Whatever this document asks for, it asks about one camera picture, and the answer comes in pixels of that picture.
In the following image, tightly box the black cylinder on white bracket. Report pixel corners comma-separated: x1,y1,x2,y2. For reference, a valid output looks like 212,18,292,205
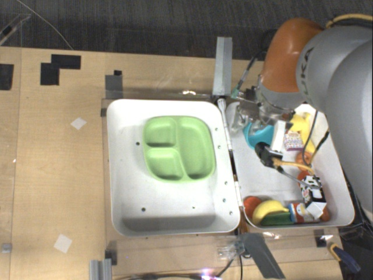
254,120,288,169

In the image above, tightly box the yellow banana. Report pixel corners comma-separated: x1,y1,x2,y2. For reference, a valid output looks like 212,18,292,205
251,199,290,225

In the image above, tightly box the green block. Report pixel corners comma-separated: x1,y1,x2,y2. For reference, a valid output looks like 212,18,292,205
259,211,294,227

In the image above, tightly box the red and white can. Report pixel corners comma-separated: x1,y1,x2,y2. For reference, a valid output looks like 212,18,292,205
288,202,319,224

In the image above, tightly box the green divided plate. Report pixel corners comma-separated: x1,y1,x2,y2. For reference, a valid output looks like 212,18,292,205
142,115,217,182

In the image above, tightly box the small white box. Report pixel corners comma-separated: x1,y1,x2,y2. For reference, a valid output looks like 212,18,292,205
305,201,326,219

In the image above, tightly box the black and white carton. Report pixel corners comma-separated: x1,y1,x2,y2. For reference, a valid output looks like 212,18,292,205
300,174,328,204

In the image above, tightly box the teal bowl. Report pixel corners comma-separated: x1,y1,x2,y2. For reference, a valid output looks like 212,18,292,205
242,122,276,151

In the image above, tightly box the red toy tomato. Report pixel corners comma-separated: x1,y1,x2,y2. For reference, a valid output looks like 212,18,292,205
242,196,262,216

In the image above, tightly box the orange toy fruit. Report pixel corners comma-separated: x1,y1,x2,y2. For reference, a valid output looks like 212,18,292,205
295,151,314,166

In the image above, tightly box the small white dotted carton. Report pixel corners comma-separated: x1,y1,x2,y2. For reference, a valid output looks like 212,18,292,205
283,131,305,152

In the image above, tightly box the red-orange toy carrot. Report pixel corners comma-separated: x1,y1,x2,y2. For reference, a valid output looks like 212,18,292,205
297,170,315,184

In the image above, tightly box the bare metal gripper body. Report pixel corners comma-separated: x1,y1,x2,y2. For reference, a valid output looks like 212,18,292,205
237,87,294,125

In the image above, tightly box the white plastic tray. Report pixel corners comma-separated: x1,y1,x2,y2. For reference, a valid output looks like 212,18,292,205
226,100,356,230
105,98,241,237

